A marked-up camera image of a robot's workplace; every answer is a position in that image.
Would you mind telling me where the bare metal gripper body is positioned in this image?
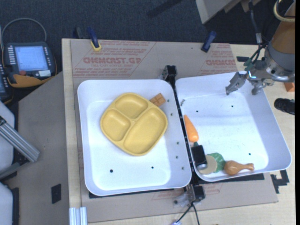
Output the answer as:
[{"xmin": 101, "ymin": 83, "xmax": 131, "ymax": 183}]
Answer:
[{"xmin": 245, "ymin": 52, "xmax": 295, "ymax": 86}]

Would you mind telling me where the white plastic tray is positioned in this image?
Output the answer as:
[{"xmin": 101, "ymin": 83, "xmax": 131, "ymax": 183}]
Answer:
[
  {"xmin": 174, "ymin": 71, "xmax": 293, "ymax": 183},
  {"xmin": 77, "ymin": 79, "xmax": 193, "ymax": 197}
]

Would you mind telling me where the thin black rod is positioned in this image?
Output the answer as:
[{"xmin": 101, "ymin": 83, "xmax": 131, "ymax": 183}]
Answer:
[{"xmin": 169, "ymin": 75, "xmax": 199, "ymax": 188}]

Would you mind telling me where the orange carrot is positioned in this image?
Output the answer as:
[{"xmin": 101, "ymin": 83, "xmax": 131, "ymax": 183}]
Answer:
[{"xmin": 183, "ymin": 114, "xmax": 200, "ymax": 148}]

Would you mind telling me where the green lettuce leaf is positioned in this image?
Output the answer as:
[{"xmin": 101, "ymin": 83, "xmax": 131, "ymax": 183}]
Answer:
[{"xmin": 206, "ymin": 152, "xmax": 226, "ymax": 173}]

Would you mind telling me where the brown biscuit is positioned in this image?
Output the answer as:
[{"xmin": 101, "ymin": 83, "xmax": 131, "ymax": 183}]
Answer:
[{"xmin": 149, "ymin": 92, "xmax": 164, "ymax": 108}]

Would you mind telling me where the black can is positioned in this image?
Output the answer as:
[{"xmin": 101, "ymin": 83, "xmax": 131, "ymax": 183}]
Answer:
[{"xmin": 190, "ymin": 144, "xmax": 209, "ymax": 171}]

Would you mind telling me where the brown chicken drumstick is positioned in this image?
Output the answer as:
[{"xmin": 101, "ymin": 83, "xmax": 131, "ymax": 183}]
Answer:
[{"xmin": 223, "ymin": 160, "xmax": 255, "ymax": 176}]

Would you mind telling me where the beige round biscuit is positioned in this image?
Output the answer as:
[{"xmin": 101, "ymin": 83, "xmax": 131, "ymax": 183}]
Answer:
[{"xmin": 197, "ymin": 155, "xmax": 219, "ymax": 175}]

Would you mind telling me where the brown cardboard board red print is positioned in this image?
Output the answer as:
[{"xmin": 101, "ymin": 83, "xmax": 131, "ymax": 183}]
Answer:
[{"xmin": 70, "ymin": 39, "xmax": 280, "ymax": 224}]

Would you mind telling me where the yellow divided plate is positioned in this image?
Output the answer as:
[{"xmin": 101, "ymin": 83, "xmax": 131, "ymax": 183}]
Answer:
[{"xmin": 100, "ymin": 92, "xmax": 169, "ymax": 157}]

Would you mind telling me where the black block with thin wires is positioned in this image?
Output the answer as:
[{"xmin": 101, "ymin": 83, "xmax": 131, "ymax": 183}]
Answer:
[
  {"xmin": 173, "ymin": 185, "xmax": 207, "ymax": 209},
  {"xmin": 161, "ymin": 65, "xmax": 178, "ymax": 82}
]

